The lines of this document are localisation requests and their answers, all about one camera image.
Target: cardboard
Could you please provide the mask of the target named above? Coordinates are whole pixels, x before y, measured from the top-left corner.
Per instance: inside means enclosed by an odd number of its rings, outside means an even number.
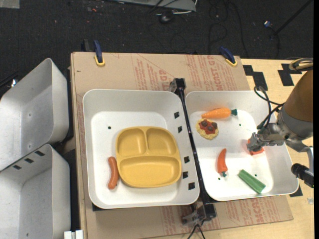
[[[240,58],[232,67],[222,56],[103,53],[106,65],[98,67],[92,52],[71,55],[75,138],[81,228],[85,238],[151,238],[190,233],[181,217],[189,206],[129,208],[94,211],[88,195],[83,121],[83,95],[90,89],[167,90],[174,78],[185,78],[186,92],[198,90],[249,90]],[[218,230],[292,220],[286,196],[215,204],[217,217],[202,230]]]

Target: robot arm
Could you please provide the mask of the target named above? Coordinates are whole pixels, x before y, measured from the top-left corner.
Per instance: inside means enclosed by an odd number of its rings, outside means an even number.
[[[314,187],[314,151],[302,143],[314,134],[313,125],[313,70],[298,81],[287,101],[282,105],[275,123],[268,123],[253,133],[247,144],[249,151],[258,152],[263,146],[286,144],[297,152],[306,152],[309,168],[294,164],[292,173],[310,187]]]

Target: wooden table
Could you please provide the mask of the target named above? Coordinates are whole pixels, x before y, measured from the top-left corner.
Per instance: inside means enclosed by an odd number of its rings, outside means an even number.
[[[268,96],[270,100],[283,103],[289,96],[290,92],[294,88],[293,86],[283,86],[280,79],[278,70],[282,68],[281,64],[289,64],[287,60],[258,60],[258,59],[241,59],[243,65],[251,65],[255,72],[263,72],[266,83],[268,85]],[[76,69],[71,68],[71,85],[72,85],[72,101],[74,109],[74,121],[77,122],[76,111],[79,108],[76,104],[76,88],[75,85],[75,71]],[[291,75],[294,84],[298,82],[302,75],[293,74]],[[252,90],[255,86],[252,76],[247,76],[247,81],[250,89]],[[80,211],[80,225],[84,231],[85,238],[87,238],[87,216],[85,207],[85,192],[83,188],[83,174],[81,166],[81,154],[79,153],[79,125],[75,124],[75,143],[77,150],[77,178],[78,178],[78,191],[79,191],[79,211]],[[304,141],[306,145],[313,146],[313,137]],[[305,153],[297,153],[294,150],[288,148],[289,154],[293,163],[300,163],[308,166],[308,157]],[[300,180],[300,187],[303,196],[290,197],[288,196],[288,202],[293,214],[293,220],[286,222],[276,222],[269,224],[262,224],[256,226],[246,226],[231,229],[212,230],[205,231],[204,235],[207,239],[311,239],[315,237],[314,232],[314,190],[309,186],[305,185]],[[165,239],[185,239],[189,234],[173,235],[166,237],[159,237]],[[192,238],[201,238],[200,233],[195,233]]]

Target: yellow plate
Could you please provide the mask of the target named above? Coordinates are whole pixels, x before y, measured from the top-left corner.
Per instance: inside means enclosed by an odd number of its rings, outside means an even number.
[[[135,188],[162,187],[181,176],[179,150],[173,135],[161,127],[130,127],[116,139],[122,181]]]

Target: white tray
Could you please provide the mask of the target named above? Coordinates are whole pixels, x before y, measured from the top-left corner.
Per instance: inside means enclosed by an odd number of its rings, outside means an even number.
[[[298,189],[286,145],[264,147],[263,153],[253,156],[247,150],[247,140],[268,115],[267,102],[254,91],[196,91],[190,92],[185,102],[205,189],[211,198],[229,201],[291,194]],[[204,112],[220,107],[237,109],[238,116],[214,119],[219,135],[207,140],[199,135],[195,125]],[[225,178],[216,171],[216,158],[223,148],[227,148],[228,175]],[[238,177],[241,169],[266,184],[261,194]]]
[[[199,196],[198,178],[180,99],[168,91],[90,90],[83,98],[89,195],[103,209],[187,205]],[[188,177],[169,186],[132,188],[121,180],[114,190],[107,187],[109,156],[116,157],[118,133],[133,126],[158,126],[174,136]]]
[[[45,59],[3,95],[0,128],[0,171],[44,144],[66,137],[67,83],[51,59]]]
[[[61,239],[70,226],[69,165],[50,145],[0,173],[1,239]]]

